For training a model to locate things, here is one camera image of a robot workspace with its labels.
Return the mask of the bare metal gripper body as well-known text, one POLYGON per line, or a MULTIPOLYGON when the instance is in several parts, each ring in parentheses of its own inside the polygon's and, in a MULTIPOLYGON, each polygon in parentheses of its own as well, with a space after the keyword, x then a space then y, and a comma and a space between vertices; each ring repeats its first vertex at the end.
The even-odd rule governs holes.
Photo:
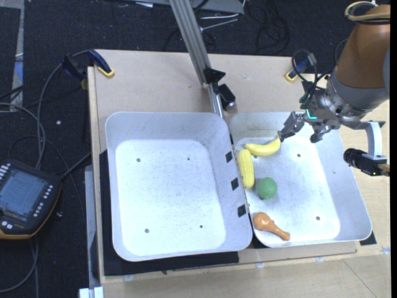
POLYGON ((315 132, 330 132, 342 125, 356 129, 370 112, 348 104, 337 93, 325 89, 307 91, 302 97, 303 119, 315 132))

